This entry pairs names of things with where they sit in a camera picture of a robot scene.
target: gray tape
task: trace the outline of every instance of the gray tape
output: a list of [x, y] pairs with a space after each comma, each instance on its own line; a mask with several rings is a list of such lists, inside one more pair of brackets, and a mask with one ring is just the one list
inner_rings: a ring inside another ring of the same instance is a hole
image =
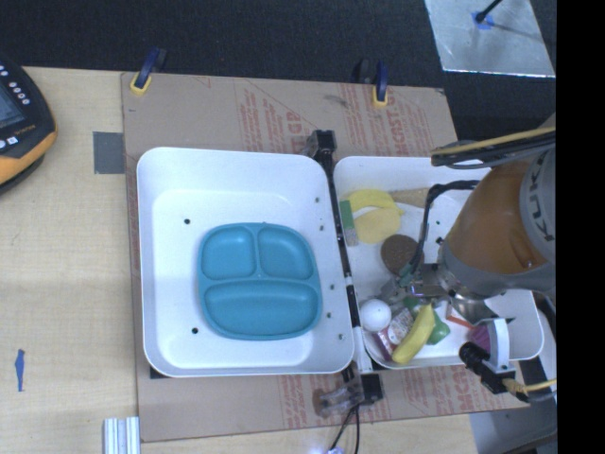
[[121, 132], [93, 131], [95, 173], [124, 173], [124, 134]]

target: table surface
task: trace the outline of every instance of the table surface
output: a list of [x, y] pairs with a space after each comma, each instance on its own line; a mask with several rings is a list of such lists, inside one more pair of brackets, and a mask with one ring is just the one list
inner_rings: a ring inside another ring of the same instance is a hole
[[[42, 165], [0, 196], [0, 451], [100, 453], [137, 415], [123, 174], [95, 174], [96, 131], [122, 132], [120, 73], [27, 68], [57, 120]], [[23, 350], [19, 391], [15, 360]], [[338, 428], [142, 444], [143, 453], [324, 453]], [[339, 443], [354, 449], [354, 424]], [[360, 452], [476, 452], [469, 416], [361, 425]]]

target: blue mark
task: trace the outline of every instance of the blue mark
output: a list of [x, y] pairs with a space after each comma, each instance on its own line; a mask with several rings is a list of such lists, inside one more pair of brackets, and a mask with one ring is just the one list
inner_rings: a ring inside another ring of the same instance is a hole
[[19, 382], [19, 392], [23, 391], [23, 370], [26, 368], [26, 361], [24, 360], [24, 352], [21, 348], [17, 352], [17, 359], [15, 360], [15, 369], [17, 370], [17, 381]]
[[492, 16], [488, 13], [485, 18], [483, 19], [483, 22], [479, 23], [477, 20], [475, 20], [475, 17], [477, 16], [479, 12], [478, 11], [474, 11], [473, 13], [471, 13], [471, 16], [473, 17], [473, 22], [475, 22], [475, 25], [477, 28], [480, 28], [481, 30], [489, 30], [490, 28], [493, 27], [493, 18]]

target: black floor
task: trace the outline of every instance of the black floor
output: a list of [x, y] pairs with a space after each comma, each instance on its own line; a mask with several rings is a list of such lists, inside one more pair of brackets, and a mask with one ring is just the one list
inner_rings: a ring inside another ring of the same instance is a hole
[[[553, 67], [557, 0], [530, 0]], [[424, 0], [0, 0], [0, 48], [22, 65], [349, 81], [363, 57], [389, 84], [443, 88], [460, 139], [532, 129], [556, 80], [443, 72]]]

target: blue plate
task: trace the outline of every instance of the blue plate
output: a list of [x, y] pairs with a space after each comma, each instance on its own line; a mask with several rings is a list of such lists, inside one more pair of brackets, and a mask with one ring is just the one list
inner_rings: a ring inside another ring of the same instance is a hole
[[311, 330], [321, 313], [315, 256], [298, 232], [269, 223], [211, 230], [198, 260], [201, 309], [219, 334], [283, 340]]

